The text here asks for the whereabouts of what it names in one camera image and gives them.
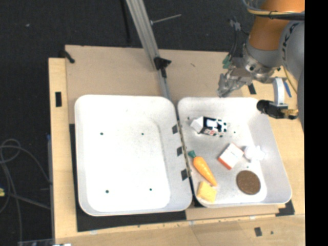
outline brown circle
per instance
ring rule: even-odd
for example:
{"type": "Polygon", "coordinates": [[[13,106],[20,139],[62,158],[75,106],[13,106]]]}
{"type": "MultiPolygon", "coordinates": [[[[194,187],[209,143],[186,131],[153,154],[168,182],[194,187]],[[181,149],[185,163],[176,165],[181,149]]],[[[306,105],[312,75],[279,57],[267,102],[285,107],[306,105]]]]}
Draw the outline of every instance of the brown circle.
{"type": "Polygon", "coordinates": [[[261,189],[258,176],[249,170],[240,171],[237,175],[237,185],[246,194],[254,195],[261,189]]]}

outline red and white box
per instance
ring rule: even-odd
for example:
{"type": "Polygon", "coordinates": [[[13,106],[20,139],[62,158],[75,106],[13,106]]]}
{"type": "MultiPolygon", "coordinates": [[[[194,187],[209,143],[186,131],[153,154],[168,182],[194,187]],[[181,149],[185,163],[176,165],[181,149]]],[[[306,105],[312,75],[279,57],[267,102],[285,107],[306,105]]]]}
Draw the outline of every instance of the red and white box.
{"type": "Polygon", "coordinates": [[[229,146],[218,157],[218,161],[221,162],[228,170],[230,170],[242,158],[243,154],[243,150],[238,148],[235,144],[230,143],[229,146]]]}

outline black floor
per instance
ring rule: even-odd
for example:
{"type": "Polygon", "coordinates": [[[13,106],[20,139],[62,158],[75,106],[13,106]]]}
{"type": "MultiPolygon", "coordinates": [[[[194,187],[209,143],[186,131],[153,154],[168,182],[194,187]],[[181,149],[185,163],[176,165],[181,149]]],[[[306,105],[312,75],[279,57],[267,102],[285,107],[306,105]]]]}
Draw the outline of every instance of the black floor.
{"type": "MultiPolygon", "coordinates": [[[[153,21],[182,15],[154,25],[162,49],[229,51],[233,30],[228,19],[235,16],[245,30],[253,22],[241,0],[144,2],[153,21]]],[[[140,47],[128,18],[131,43],[127,42],[120,0],[0,0],[0,142],[18,140],[48,174],[48,58],[58,57],[65,45],[140,47]]],[[[3,156],[8,159],[16,151],[6,149],[3,156]]],[[[26,151],[6,163],[5,170],[18,195],[49,206],[49,185],[26,151]]],[[[8,189],[2,167],[1,187],[8,189]]],[[[24,241],[52,236],[49,210],[19,201],[19,216],[14,198],[3,208],[5,203],[6,197],[0,197],[1,246],[17,244],[20,219],[24,241]]]]}

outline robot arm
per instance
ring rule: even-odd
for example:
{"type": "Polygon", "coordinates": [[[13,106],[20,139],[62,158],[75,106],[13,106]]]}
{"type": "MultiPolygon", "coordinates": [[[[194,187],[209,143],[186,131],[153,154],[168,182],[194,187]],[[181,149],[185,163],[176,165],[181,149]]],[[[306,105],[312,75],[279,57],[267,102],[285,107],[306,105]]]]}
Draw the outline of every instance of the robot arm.
{"type": "Polygon", "coordinates": [[[275,101],[261,100],[258,109],[275,118],[296,118],[297,112],[281,102],[281,81],[271,77],[283,66],[299,81],[298,109],[304,129],[305,0],[265,0],[260,9],[243,2],[256,19],[243,45],[242,57],[230,56],[228,71],[220,76],[217,94],[229,96],[243,85],[251,85],[252,80],[273,83],[275,101]]]}

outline toy carrot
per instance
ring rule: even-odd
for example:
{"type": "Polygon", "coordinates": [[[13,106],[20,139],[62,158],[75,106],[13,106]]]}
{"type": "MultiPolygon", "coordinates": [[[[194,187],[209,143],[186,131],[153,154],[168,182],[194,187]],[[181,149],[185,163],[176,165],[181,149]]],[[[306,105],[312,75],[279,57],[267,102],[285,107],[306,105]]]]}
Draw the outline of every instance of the toy carrot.
{"type": "Polygon", "coordinates": [[[193,158],[193,165],[196,170],[213,186],[217,186],[217,182],[214,178],[212,171],[207,165],[203,157],[196,156],[195,152],[192,150],[188,152],[188,155],[193,158]]]}

